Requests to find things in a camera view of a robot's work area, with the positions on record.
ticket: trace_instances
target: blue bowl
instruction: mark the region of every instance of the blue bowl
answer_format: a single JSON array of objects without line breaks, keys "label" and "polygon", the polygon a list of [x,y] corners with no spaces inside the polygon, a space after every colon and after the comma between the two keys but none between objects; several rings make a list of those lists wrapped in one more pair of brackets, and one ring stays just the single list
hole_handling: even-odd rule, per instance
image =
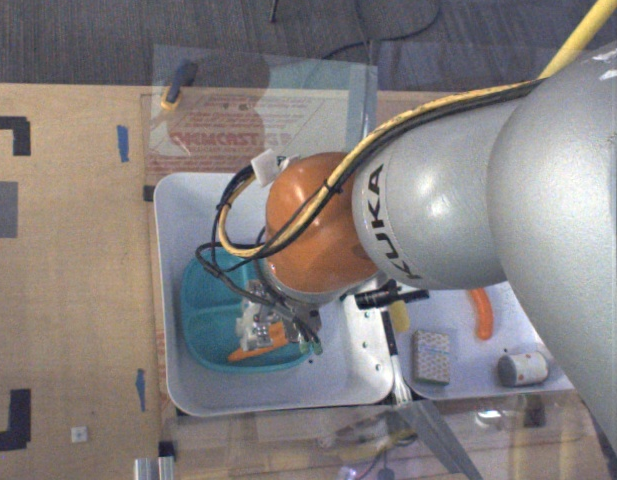
[{"label": "blue bowl", "polygon": [[[210,251],[203,257],[210,258]],[[229,268],[241,258],[216,249],[217,263]],[[228,274],[240,288],[257,275],[253,263]],[[181,284],[181,324],[188,350],[197,362],[224,373],[265,373],[301,364],[310,354],[302,354],[297,343],[289,343],[265,354],[229,362],[228,355],[240,348],[235,321],[241,317],[241,297],[204,270],[196,258],[190,261]]]}]

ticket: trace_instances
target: white tray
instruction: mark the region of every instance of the white tray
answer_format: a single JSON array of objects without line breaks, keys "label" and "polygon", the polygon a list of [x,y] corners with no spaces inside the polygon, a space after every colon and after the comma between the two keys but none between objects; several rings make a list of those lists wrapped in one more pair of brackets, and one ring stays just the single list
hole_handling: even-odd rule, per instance
[{"label": "white tray", "polygon": [[[195,249],[209,241],[226,174],[177,173],[159,182],[155,212],[163,288],[166,379],[177,407],[193,416],[273,409],[364,405],[383,400],[393,372],[381,315],[368,317],[351,297],[321,309],[324,352],[290,369],[236,374],[209,370],[189,353],[179,321],[181,278]],[[235,241],[254,241],[263,225],[267,190],[252,188],[229,217]]]},{"label": "white tray", "polygon": [[[494,314],[494,331],[482,341],[475,335],[475,313],[468,294],[433,291],[430,299],[408,304],[410,329],[396,337],[401,369],[406,383],[419,395],[433,400],[481,398],[573,389],[519,305],[510,285],[486,288]],[[440,332],[450,337],[450,383],[440,386],[417,382],[412,372],[412,335],[418,330]],[[548,378],[541,384],[508,388],[497,379],[497,362],[508,354],[539,351],[549,364]]]}]

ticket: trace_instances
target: yellow cable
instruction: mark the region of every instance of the yellow cable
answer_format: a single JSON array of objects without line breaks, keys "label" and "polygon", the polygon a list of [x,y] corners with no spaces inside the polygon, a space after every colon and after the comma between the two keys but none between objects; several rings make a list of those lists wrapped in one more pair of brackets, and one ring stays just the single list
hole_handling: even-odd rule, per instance
[{"label": "yellow cable", "polygon": [[[369,147],[375,140],[382,137],[385,133],[400,125],[404,121],[412,119],[414,117],[425,114],[426,112],[430,112],[432,110],[436,110],[438,108],[451,105],[454,103],[459,103],[463,101],[468,101],[477,97],[486,96],[489,94],[495,94],[498,92],[503,92],[508,89],[512,89],[515,87],[520,87],[526,85],[531,82],[521,82],[517,84],[503,85],[499,87],[488,87],[486,89],[477,89],[474,91],[452,94],[450,96],[445,96],[443,98],[439,98],[428,103],[424,103],[412,110],[407,110],[402,112],[401,114],[393,117],[392,119],[386,121],[379,127],[377,127],[374,131],[372,131],[369,135],[367,135],[353,150],[346,155],[346,157],[342,160],[342,162],[333,170],[328,179],[326,180],[326,184],[330,187],[334,186],[335,183],[339,180],[339,178],[344,174],[348,166],[355,161],[355,159],[367,148]],[[258,247],[253,247],[250,249],[240,249],[233,247],[228,239],[228,235],[226,233],[226,222],[228,218],[228,213],[230,212],[230,207],[232,202],[237,199],[239,194],[241,194],[247,185],[252,183],[254,177],[248,179],[244,185],[242,185],[235,193],[229,198],[228,203],[224,206],[219,214],[219,225],[218,225],[218,234],[219,241],[226,251],[234,256],[240,258],[250,258],[257,254],[263,247],[260,245]],[[328,196],[328,188],[324,186],[318,193],[317,196],[311,201],[310,204],[304,208],[304,210],[297,217],[294,225],[290,226],[276,241],[274,244],[270,244],[274,247],[277,244],[284,243],[288,238],[290,238],[295,230],[299,229],[303,226],[311,217],[311,215],[317,210],[317,207],[321,204],[321,202]]]},{"label": "yellow cable", "polygon": [[559,49],[539,78],[547,78],[570,64],[617,9],[617,0],[597,0]]}]

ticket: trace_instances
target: black cable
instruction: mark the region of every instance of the black cable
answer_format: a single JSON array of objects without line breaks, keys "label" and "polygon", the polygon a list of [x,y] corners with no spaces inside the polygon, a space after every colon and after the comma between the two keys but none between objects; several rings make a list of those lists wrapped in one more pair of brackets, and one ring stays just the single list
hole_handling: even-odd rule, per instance
[{"label": "black cable", "polygon": [[[266,231],[266,228],[263,228],[259,232],[259,236],[257,237],[257,245],[261,244],[261,239],[263,238],[265,231]],[[270,284],[270,282],[268,281],[268,279],[263,273],[259,260],[255,261],[255,271],[257,272],[257,277],[259,278],[259,281],[261,282],[261,284],[268,290],[268,293],[278,303],[278,305],[275,306],[275,310],[279,314],[281,314],[281,316],[286,316],[288,320],[290,320],[295,325],[295,327],[301,334],[304,341],[313,342],[316,344],[321,343],[319,336],[317,336],[317,334],[312,330],[312,327],[310,327],[310,325],[307,322],[304,322],[301,318],[295,315],[292,309],[290,309],[288,305],[286,304],[286,301],[284,300],[283,296],[277,292],[274,286]]]},{"label": "black cable", "polygon": [[418,116],[415,116],[411,119],[400,123],[394,128],[388,130],[383,136],[379,137],[374,143],[368,146],[360,155],[351,163],[350,166],[344,171],[341,177],[337,180],[337,182],[329,188],[327,196],[320,202],[317,206],[315,212],[310,216],[310,218],[302,224],[295,232],[283,243],[277,244],[275,246],[271,246],[267,249],[265,254],[258,253],[258,258],[262,259],[264,257],[269,257],[278,252],[282,251],[290,244],[292,244],[299,236],[312,224],[315,218],[321,213],[326,204],[332,199],[332,197],[339,193],[342,189],[344,183],[352,176],[352,174],[366,161],[376,154],[379,150],[383,149],[390,143],[392,143],[397,138],[401,137],[404,133],[424,124],[430,123],[432,121],[449,117],[454,114],[458,114],[461,112],[466,112],[469,110],[476,110],[479,108],[487,107],[490,105],[504,103],[507,101],[512,101],[524,96],[527,96],[537,85],[541,83],[542,80],[534,80],[527,84],[513,87],[511,89],[507,89],[500,92],[490,93],[483,96],[477,96],[473,99],[467,101],[459,101],[456,103],[452,103],[449,105],[444,105],[437,109],[430,110],[429,112],[425,112]]},{"label": "black cable", "polygon": [[[482,96],[477,96],[470,100],[459,101],[459,102],[451,103],[448,105],[444,105],[437,109],[430,110],[428,112],[415,116],[411,119],[408,119],[394,126],[393,128],[389,129],[387,132],[385,132],[384,135],[378,137],[375,142],[370,144],[363,152],[361,152],[360,155],[353,162],[351,162],[351,164],[344,170],[340,178],[334,183],[332,187],[328,187],[328,193],[326,197],[324,197],[323,201],[320,202],[320,204],[317,206],[316,210],[313,212],[310,218],[304,224],[299,226],[288,239],[286,239],[281,244],[277,244],[274,246],[272,245],[274,241],[276,240],[276,238],[281,236],[281,233],[285,231],[292,224],[292,222],[295,220],[299,212],[305,207],[308,201],[314,198],[317,192],[313,193],[308,198],[307,201],[302,203],[300,208],[298,208],[297,211],[295,211],[295,213],[293,214],[293,216],[291,216],[291,218],[284,224],[284,226],[282,227],[282,230],[278,231],[275,234],[275,237],[273,237],[275,238],[275,240],[268,240],[260,251],[258,251],[253,257],[247,258],[246,260],[242,260],[239,266],[243,266],[250,261],[254,261],[255,259],[258,261],[258,260],[267,258],[269,256],[272,256],[274,254],[277,254],[278,252],[280,252],[281,250],[285,249],[290,244],[292,244],[295,240],[297,240],[299,236],[301,236],[301,234],[308,228],[308,226],[312,224],[314,219],[324,209],[324,207],[326,206],[326,204],[328,204],[330,199],[335,194],[338,194],[341,192],[344,183],[346,183],[346,181],[350,178],[350,176],[352,176],[352,174],[356,171],[356,169],[358,169],[361,165],[363,165],[372,155],[374,155],[380,149],[392,143],[397,138],[401,137],[404,133],[416,128],[417,126],[421,126],[431,121],[441,119],[444,117],[448,117],[448,116],[451,116],[457,113],[465,112],[468,110],[475,110],[475,109],[486,107],[489,105],[503,103],[506,101],[511,101],[517,98],[521,98],[529,94],[540,83],[541,83],[541,80],[535,80],[527,84],[513,87],[511,89],[507,89],[504,91],[494,92],[494,93],[490,93],[490,94],[486,94]],[[236,268],[230,268],[227,270],[222,269],[217,264],[216,256],[215,256],[215,249],[218,245],[220,245],[217,242],[217,227],[218,227],[219,215],[221,213],[221,210],[226,205],[230,204],[229,203],[230,197],[234,194],[236,190],[238,190],[242,186],[242,184],[246,180],[248,180],[251,177],[251,175],[252,175],[252,167],[248,166],[242,169],[240,172],[238,172],[232,178],[232,180],[228,183],[227,187],[225,188],[222,194],[221,201],[219,205],[217,206],[217,213],[215,215],[215,219],[214,219],[213,227],[212,227],[211,241],[207,244],[203,244],[197,249],[196,257],[198,261],[202,264],[204,269],[206,269],[213,276],[219,278],[232,291],[238,293],[242,297],[248,298],[249,300],[253,302],[257,302],[257,303],[272,307],[275,305],[275,301],[271,301],[266,298],[260,297],[256,294],[250,293],[247,290],[243,290],[240,287],[238,287],[227,276],[227,272],[235,270]],[[262,230],[262,232],[260,233],[258,242],[263,236],[263,232],[264,230]],[[205,258],[202,257],[201,253],[206,249],[211,250],[211,261],[207,261]],[[312,331],[312,329],[307,323],[301,321],[295,315],[292,315],[292,317],[290,318],[292,318],[293,323],[297,326],[297,329],[302,334],[302,336],[304,336],[304,339],[306,339],[306,341],[312,341],[314,343],[319,343],[318,336],[316,335],[316,333],[314,333],[314,331]]]},{"label": "black cable", "polygon": [[354,43],[350,43],[350,44],[346,44],[343,46],[340,46],[338,48],[335,48],[334,50],[326,53],[325,55],[323,55],[321,57],[322,60],[328,60],[331,59],[332,57],[335,57],[336,55],[350,50],[352,48],[359,48],[361,46],[365,47],[367,50],[367,56],[368,56],[368,64],[372,64],[372,59],[371,59],[371,53],[369,51],[369,46],[370,44],[375,41],[375,42],[385,42],[385,41],[403,41],[406,39],[411,39],[413,37],[415,37],[418,34],[421,34],[422,32],[424,32],[425,30],[427,30],[428,28],[430,28],[433,23],[435,23],[435,21],[437,21],[438,16],[441,13],[441,0],[432,0],[432,15],[431,17],[428,19],[428,21],[426,21],[423,25],[420,25],[417,28],[414,28],[413,30],[410,30],[406,33],[403,34],[397,34],[395,36],[386,36],[386,37],[369,37],[366,33],[366,22],[363,16],[363,10],[361,7],[361,0],[354,0],[354,5],[355,5],[355,17],[357,20],[357,26],[359,28],[360,34],[362,36],[362,40],[361,41],[357,41]]}]

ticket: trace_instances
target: black cord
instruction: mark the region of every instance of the black cord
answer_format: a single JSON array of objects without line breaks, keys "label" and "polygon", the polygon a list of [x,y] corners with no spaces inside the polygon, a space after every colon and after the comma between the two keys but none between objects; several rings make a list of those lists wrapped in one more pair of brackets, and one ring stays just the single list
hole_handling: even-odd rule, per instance
[{"label": "black cord", "polygon": [[373,461],[370,464],[370,466],[368,466],[368,469],[366,471],[364,471],[363,474],[359,478],[357,478],[357,480],[363,480],[364,478],[366,478],[370,474],[370,472],[373,469],[375,469],[375,466],[379,462],[379,459],[381,459],[382,455],[383,455],[383,452],[379,452],[377,455],[375,455],[375,458],[373,459]]},{"label": "black cord", "polygon": [[361,41],[357,41],[354,43],[346,44],[338,48],[335,48],[334,50],[323,55],[321,57],[322,60],[332,59],[333,57],[335,57],[336,55],[339,55],[340,53],[344,51],[350,50],[352,48],[359,48],[363,46],[366,48],[366,52],[368,56],[368,64],[372,64],[372,58],[371,58],[371,52],[370,52],[370,45],[372,42],[403,41],[406,39],[412,39],[416,35],[421,34],[425,30],[430,28],[433,25],[433,23],[437,21],[437,18],[441,13],[441,0],[432,0],[432,6],[433,6],[432,14],[430,18],[428,18],[428,20],[424,22],[423,25],[420,25],[419,27],[414,28],[413,30],[410,30],[404,34],[397,34],[394,36],[374,38],[374,37],[369,37],[366,33],[366,21],[363,16],[361,0],[354,0],[354,5],[355,5],[355,17],[357,20],[357,26],[359,28],[360,35],[362,37]]},{"label": "black cord", "polygon": [[[485,95],[482,95],[482,96],[477,96],[477,97],[472,98],[470,100],[458,101],[456,103],[452,103],[452,104],[449,104],[449,105],[444,105],[442,107],[430,110],[428,112],[425,112],[423,114],[415,116],[415,117],[413,117],[411,119],[408,119],[408,120],[398,124],[397,126],[391,128],[390,130],[385,132],[384,135],[382,135],[381,137],[377,138],[377,140],[375,142],[373,142],[372,144],[370,144],[365,150],[363,150],[359,154],[359,156],[344,170],[344,172],[339,177],[337,182],[332,187],[329,187],[328,194],[326,195],[326,197],[324,197],[324,199],[319,203],[319,205],[317,206],[317,208],[315,209],[313,214],[310,216],[310,218],[304,224],[299,226],[293,232],[293,234],[289,238],[287,238],[281,244],[277,244],[277,245],[272,246],[271,244],[274,243],[274,240],[268,240],[266,242],[266,245],[264,245],[264,247],[262,248],[262,250],[258,251],[253,256],[252,259],[255,259],[255,258],[256,259],[263,259],[263,258],[270,257],[270,256],[272,256],[274,254],[277,254],[278,252],[282,251],[283,249],[288,247],[290,244],[292,244],[294,241],[296,241],[299,238],[299,236],[301,236],[301,234],[317,218],[317,216],[321,213],[321,211],[328,204],[330,199],[332,199],[332,197],[334,195],[336,195],[336,194],[341,192],[343,185],[350,178],[350,176],[352,176],[353,173],[361,165],[365,164],[371,156],[375,155],[378,151],[380,151],[384,147],[386,147],[389,144],[391,144],[394,140],[396,140],[399,137],[401,137],[404,133],[406,133],[406,132],[408,132],[408,131],[410,131],[410,130],[418,127],[418,126],[422,126],[424,124],[430,123],[432,121],[436,121],[436,120],[444,118],[444,117],[449,117],[451,115],[458,114],[458,113],[461,113],[461,112],[466,112],[466,111],[469,111],[469,110],[476,110],[476,109],[487,107],[487,106],[490,106],[490,105],[494,105],[494,104],[498,104],[498,103],[504,103],[504,102],[507,102],[507,101],[512,101],[512,100],[524,97],[524,96],[528,95],[541,82],[542,82],[542,80],[533,80],[533,81],[531,81],[531,82],[529,82],[527,84],[524,84],[524,85],[521,85],[521,86],[517,86],[517,87],[513,87],[511,89],[507,89],[507,90],[504,90],[504,91],[494,92],[494,93],[490,93],[490,94],[485,94]],[[225,192],[225,194],[226,194],[226,199],[227,199],[227,197],[230,195],[230,193],[226,193],[226,192]],[[310,201],[310,199],[312,199],[315,196],[315,194],[316,193],[312,194],[307,201],[304,201],[304,203],[302,203],[301,207],[298,208],[298,210],[295,212],[295,214],[293,214],[293,216],[291,216],[289,221],[287,221],[286,224],[284,224],[282,230],[287,229],[292,224],[292,222],[296,218],[297,214],[303,209],[303,207],[305,207],[305,205],[308,203],[308,201]],[[281,235],[281,233],[283,232],[282,230],[280,230],[280,232],[278,232],[275,235],[275,237],[278,238]],[[249,259],[246,259],[246,260],[242,261],[242,264],[246,264],[246,263],[248,263],[248,261],[249,261]]]},{"label": "black cord", "polygon": [[[211,238],[211,241],[208,242],[208,243],[200,245],[196,249],[196,251],[195,251],[195,257],[197,258],[197,261],[201,264],[201,266],[204,268],[204,270],[206,270],[206,272],[210,273],[212,276],[214,276],[217,279],[219,279],[222,283],[224,283],[224,285],[228,289],[230,289],[231,291],[233,291],[237,295],[250,300],[251,302],[262,304],[262,305],[268,306],[268,307],[273,307],[274,306],[275,307],[275,311],[282,318],[291,321],[295,325],[295,327],[297,328],[297,330],[301,334],[301,336],[304,339],[304,341],[312,342],[314,344],[319,345],[321,343],[321,341],[319,339],[319,336],[317,336],[317,334],[312,330],[310,325],[308,325],[306,322],[304,322],[297,315],[294,314],[294,312],[285,304],[285,302],[283,301],[283,299],[281,297],[277,297],[276,296],[276,292],[274,290],[272,290],[272,289],[268,290],[268,293],[275,298],[275,300],[269,300],[269,299],[266,299],[265,297],[261,297],[261,296],[255,294],[255,293],[249,292],[248,290],[245,290],[245,289],[239,287],[227,275],[229,272],[235,270],[236,267],[241,267],[244,264],[248,263],[249,261],[252,261],[253,258],[250,258],[250,259],[248,259],[246,261],[242,261],[242,262],[238,263],[237,265],[235,265],[235,266],[233,266],[231,268],[228,268],[228,269],[223,269],[217,263],[216,249],[217,249],[217,247],[221,246],[221,244],[217,243],[217,226],[218,226],[218,222],[219,222],[219,214],[221,212],[221,209],[226,204],[229,204],[227,201],[228,201],[229,197],[232,195],[232,193],[234,192],[234,190],[238,189],[240,187],[241,183],[243,183],[243,181],[248,179],[250,169],[248,167],[245,167],[240,172],[238,172],[232,178],[232,180],[228,183],[226,188],[224,189],[223,195],[221,197],[221,201],[217,205],[217,213],[215,214],[215,219],[213,221],[213,226],[212,226],[212,238]],[[265,228],[263,228],[260,231],[259,236],[257,237],[257,244],[255,244],[255,246],[258,245],[261,242],[261,239],[262,239],[262,237],[264,235],[264,232],[265,232]],[[203,252],[206,251],[206,250],[210,250],[210,256],[211,256],[210,261],[208,261],[206,258],[203,257]],[[264,281],[264,277],[262,275],[259,275],[259,278],[260,278],[260,280],[262,282],[265,282]]]}]

